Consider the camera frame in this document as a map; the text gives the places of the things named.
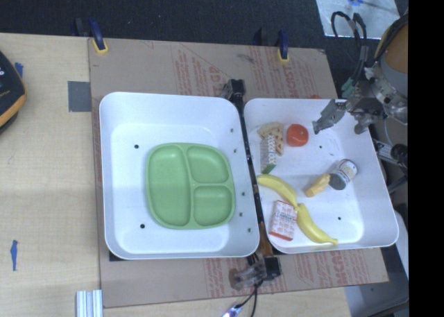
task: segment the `black floor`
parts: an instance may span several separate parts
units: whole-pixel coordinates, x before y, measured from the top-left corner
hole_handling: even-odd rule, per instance
[[[395,4],[402,15],[409,0]],[[86,26],[95,17],[104,37],[252,44],[263,28],[272,45],[283,28],[289,46],[326,50],[336,89],[356,65],[353,39],[324,36],[316,0],[0,0],[0,8],[2,33],[71,35],[76,17]]]

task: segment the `wooden table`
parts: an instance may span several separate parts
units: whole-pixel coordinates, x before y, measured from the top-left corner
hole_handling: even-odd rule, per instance
[[[0,136],[0,315],[75,316],[100,289],[90,112],[70,112],[68,82],[89,81],[87,39],[0,33],[24,65],[28,100]],[[17,241],[14,271],[10,249]],[[239,298],[105,309],[104,316],[221,316]],[[249,303],[241,316],[249,316]],[[260,295],[255,316],[349,316],[343,288]]]

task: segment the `cardboard sheet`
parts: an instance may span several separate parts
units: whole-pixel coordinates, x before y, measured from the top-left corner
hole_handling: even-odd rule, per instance
[[[230,79],[244,79],[252,98],[336,98],[323,51],[289,49],[280,63],[277,48],[107,39],[98,54],[88,42],[99,259],[104,307],[124,307],[247,295],[230,286],[230,271],[248,266],[245,258],[122,261],[104,239],[99,103],[110,92],[150,92],[218,96]],[[385,282],[379,248],[280,255],[282,275],[259,293],[323,289]]]

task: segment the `white tray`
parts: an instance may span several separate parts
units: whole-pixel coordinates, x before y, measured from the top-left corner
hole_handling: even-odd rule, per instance
[[[223,98],[116,92],[99,108],[105,240],[122,259],[244,257],[259,244],[239,113]],[[206,144],[227,157],[235,210],[225,224],[175,230],[151,216],[144,167],[159,144]]]
[[[314,134],[312,122],[321,116],[329,101],[256,98],[245,106],[248,141],[257,175],[260,174],[257,130],[262,125],[279,121],[285,126],[284,134],[292,123],[300,123],[308,129],[308,143],[301,147],[285,145],[284,155],[277,157],[277,166],[270,174],[287,181],[296,190],[298,202],[306,204],[314,222],[339,240],[337,246],[314,243],[299,228],[296,228],[292,241],[269,235],[270,242],[283,253],[391,246],[398,238],[395,212],[369,132],[356,135],[354,126],[357,122],[346,112],[333,127]],[[320,174],[329,173],[345,158],[352,160],[358,168],[358,174],[350,184],[341,191],[328,186],[314,197],[306,197],[304,190]],[[259,193],[268,227],[273,201],[281,198],[261,185]]]

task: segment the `green divided plate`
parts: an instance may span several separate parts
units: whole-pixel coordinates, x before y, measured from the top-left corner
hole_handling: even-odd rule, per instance
[[[231,168],[215,147],[193,143],[156,146],[146,159],[145,180],[151,214],[168,228],[211,228],[233,215]]]

